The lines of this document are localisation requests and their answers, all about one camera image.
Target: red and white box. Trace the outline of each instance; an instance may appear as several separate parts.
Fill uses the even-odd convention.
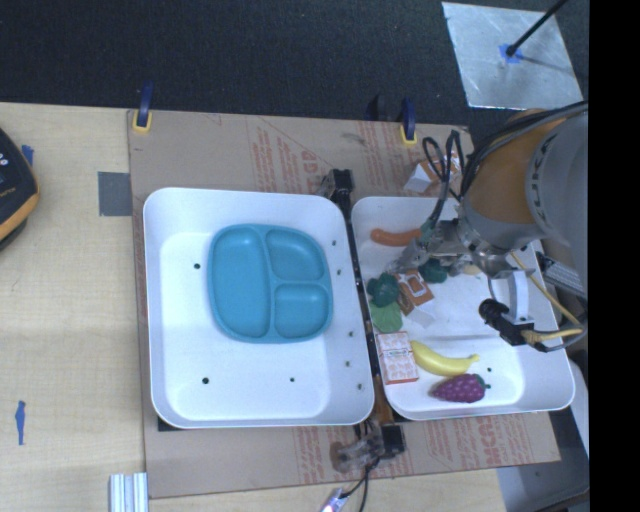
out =
[[[376,346],[385,384],[418,380],[418,367],[406,331],[376,334]]]

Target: yellow banana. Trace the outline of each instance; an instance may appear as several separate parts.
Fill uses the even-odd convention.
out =
[[[472,354],[469,357],[445,357],[416,340],[411,340],[411,348],[413,358],[420,368],[443,377],[462,375],[472,363],[480,360],[478,354]]]

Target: cardboard sheet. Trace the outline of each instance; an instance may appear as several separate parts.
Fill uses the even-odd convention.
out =
[[[398,123],[155,111],[151,130],[128,139],[138,301],[144,439],[151,498],[354,481],[331,462],[352,427],[176,430],[158,420],[150,397],[142,207],[169,186],[314,194],[331,169],[351,169],[353,203],[365,196],[418,195],[404,185],[424,160]],[[442,148],[452,129],[416,126]],[[559,460],[547,413],[402,423],[407,450],[372,478],[444,473]]]

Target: divided blue plate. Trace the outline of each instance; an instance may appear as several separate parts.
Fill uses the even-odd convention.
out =
[[[264,224],[220,230],[209,250],[207,279],[213,315],[234,339],[305,341],[331,323],[324,251],[302,231]]]

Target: table surface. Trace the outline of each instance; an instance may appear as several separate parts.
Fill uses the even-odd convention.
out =
[[[131,217],[98,209],[98,173],[129,172],[126,112],[0,103],[0,128],[34,150],[42,190],[0,252],[0,510],[104,512],[109,476],[145,471]],[[149,510],[314,512],[335,487],[158,499]],[[481,470],[374,480],[365,510],[505,507],[496,470]]]

